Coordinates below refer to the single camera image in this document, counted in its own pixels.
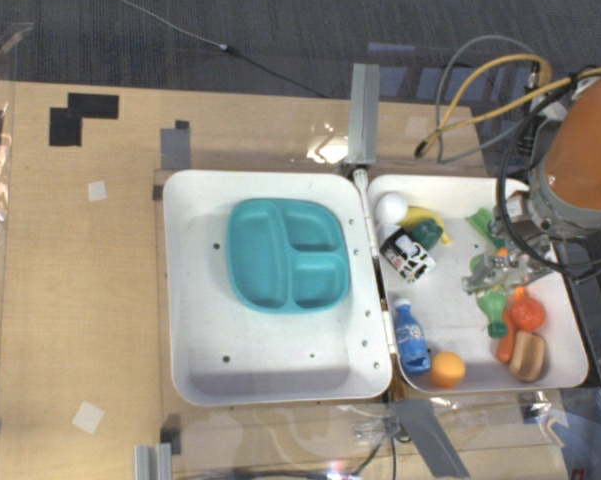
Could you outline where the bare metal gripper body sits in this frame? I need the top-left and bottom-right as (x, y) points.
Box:
(488, 209), (557, 270)

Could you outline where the light green bottle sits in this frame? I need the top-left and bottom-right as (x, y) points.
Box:
(473, 287), (509, 340)

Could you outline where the orange bottle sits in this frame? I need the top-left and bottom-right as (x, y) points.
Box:
(508, 286), (548, 332)

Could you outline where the white plastic tray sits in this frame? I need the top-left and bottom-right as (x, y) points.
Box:
(162, 169), (394, 408)
(367, 174), (590, 396)

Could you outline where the light green toy vegetable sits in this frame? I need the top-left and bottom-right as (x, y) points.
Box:
(466, 208), (506, 250)

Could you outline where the orange carrot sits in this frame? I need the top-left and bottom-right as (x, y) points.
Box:
(495, 307), (517, 365)

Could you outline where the dark green cup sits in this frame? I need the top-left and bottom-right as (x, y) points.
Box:
(408, 218), (446, 251)

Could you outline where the black and white carton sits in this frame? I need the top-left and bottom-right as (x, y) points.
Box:
(377, 221), (438, 286)

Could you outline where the brown bread roll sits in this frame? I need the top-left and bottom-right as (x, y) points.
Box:
(507, 330), (547, 384)

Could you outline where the blue bottle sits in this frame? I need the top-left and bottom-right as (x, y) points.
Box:
(392, 297), (432, 376)

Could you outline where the yellow banana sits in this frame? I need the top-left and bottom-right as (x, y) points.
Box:
(398, 206), (454, 246)

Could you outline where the orange ball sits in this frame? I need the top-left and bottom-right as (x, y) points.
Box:
(429, 351), (467, 390)

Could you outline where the white ball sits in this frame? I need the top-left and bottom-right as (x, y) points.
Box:
(374, 191), (410, 226)

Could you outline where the teal divided plate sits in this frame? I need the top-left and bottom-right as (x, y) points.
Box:
(226, 197), (352, 316)

